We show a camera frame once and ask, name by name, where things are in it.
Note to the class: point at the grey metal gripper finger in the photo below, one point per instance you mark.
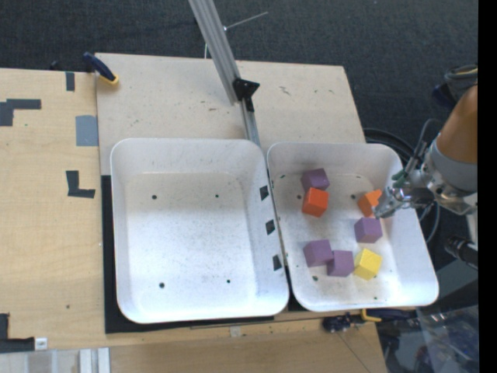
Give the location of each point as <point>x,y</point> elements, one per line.
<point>382,210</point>
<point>388,194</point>

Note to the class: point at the orange cube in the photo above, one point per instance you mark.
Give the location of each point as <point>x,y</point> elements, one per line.
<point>367,204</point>
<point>315,202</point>

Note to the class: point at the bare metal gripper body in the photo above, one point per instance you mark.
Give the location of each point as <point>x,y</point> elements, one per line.
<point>421,196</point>

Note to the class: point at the black cylinder on white bracket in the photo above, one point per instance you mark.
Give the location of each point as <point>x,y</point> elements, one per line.
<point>464,251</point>

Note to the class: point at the white plastic tray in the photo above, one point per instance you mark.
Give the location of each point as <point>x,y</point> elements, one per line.
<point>341,293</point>
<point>186,239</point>

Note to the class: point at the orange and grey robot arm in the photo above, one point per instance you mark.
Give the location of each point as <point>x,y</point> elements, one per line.
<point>460,130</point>

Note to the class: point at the pale wood board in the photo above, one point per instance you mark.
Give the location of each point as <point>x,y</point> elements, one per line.
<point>174,99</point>

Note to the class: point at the yellow cube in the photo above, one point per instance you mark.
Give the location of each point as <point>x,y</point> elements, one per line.
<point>368,264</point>

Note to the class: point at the purple cube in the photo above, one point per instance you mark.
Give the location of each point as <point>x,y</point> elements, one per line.
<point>317,253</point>
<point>341,263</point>
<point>368,229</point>
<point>315,178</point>

